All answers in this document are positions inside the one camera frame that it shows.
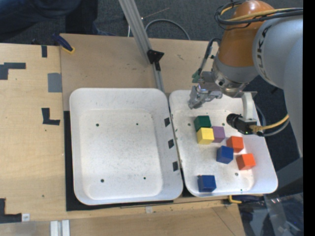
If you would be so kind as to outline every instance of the cube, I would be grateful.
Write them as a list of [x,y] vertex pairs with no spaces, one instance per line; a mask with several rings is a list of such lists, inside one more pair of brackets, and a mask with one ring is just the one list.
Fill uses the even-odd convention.
[[209,116],[197,116],[193,121],[196,132],[201,128],[211,128],[211,122]]
[[207,145],[215,139],[212,128],[200,128],[197,132],[198,144]]
[[228,164],[233,160],[233,148],[221,146],[217,149],[217,162]]
[[226,146],[234,149],[234,153],[239,153],[244,148],[243,137],[231,136],[226,140]]
[[198,176],[198,188],[199,192],[212,192],[216,189],[216,179],[212,175]]
[[256,165],[253,154],[242,154],[236,158],[237,166],[240,171],[249,170]]
[[220,143],[225,139],[224,128],[221,126],[212,126],[213,135],[215,137],[214,143]]

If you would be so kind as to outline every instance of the black connector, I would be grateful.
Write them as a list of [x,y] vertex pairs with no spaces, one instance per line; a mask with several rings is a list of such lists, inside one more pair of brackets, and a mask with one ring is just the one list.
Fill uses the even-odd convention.
[[253,119],[245,120],[242,115],[237,114],[229,114],[226,117],[226,122],[231,127],[237,129],[240,133],[244,135],[251,135],[253,134],[252,129],[250,128],[251,125],[257,125],[257,121]]

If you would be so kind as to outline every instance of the blue jeans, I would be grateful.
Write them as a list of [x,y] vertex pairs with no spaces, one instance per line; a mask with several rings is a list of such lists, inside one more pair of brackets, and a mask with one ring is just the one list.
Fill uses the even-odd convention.
[[0,42],[34,24],[65,16],[65,32],[97,34],[98,0],[0,0]]

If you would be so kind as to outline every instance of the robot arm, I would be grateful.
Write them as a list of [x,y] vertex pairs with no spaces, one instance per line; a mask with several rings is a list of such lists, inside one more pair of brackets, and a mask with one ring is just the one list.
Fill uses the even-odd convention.
[[[230,20],[220,18],[234,7],[237,8]],[[202,71],[203,61],[193,75],[193,82],[198,84],[192,87],[189,107],[201,107],[207,101],[221,98],[222,94],[242,97],[246,85],[260,75],[284,90],[292,129],[303,153],[303,9],[275,10],[258,0],[231,2],[219,9],[216,12],[218,23],[228,26],[214,57],[212,71]],[[227,118],[232,126],[236,120],[242,121],[242,133],[253,125],[246,123],[248,120],[244,117]]]

